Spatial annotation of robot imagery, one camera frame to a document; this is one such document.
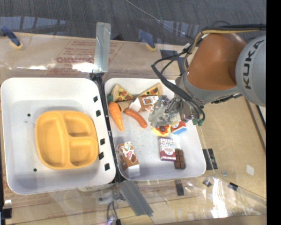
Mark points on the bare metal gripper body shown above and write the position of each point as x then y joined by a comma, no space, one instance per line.
187,111

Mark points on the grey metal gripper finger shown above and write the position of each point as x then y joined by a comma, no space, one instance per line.
165,102
157,117

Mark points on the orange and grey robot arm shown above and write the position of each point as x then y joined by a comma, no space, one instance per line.
215,62

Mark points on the yellow toy doughnut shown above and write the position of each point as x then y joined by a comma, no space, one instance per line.
161,130

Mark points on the toy pizza slice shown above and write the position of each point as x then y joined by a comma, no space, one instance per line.
152,91
120,94

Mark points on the red white blue carton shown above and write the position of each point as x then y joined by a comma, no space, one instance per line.
179,127

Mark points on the brown and white small carton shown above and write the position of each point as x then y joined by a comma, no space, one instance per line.
144,104

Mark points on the orange toy sausage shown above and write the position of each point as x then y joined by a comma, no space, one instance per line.
135,117

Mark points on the white plastic tray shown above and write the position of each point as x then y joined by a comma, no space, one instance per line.
21,130
147,149

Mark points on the brown toy biscuit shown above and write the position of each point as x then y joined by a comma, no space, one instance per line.
125,105

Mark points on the orange toy carrot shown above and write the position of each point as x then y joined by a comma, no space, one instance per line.
116,115

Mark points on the brown cardboard board red print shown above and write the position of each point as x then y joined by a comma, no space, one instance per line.
227,135

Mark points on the brown chocolate bar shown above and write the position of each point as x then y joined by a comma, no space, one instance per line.
179,159

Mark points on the brown white carton pink heart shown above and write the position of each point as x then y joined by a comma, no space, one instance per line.
128,159

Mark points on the orange divided plate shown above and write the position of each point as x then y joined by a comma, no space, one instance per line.
61,139

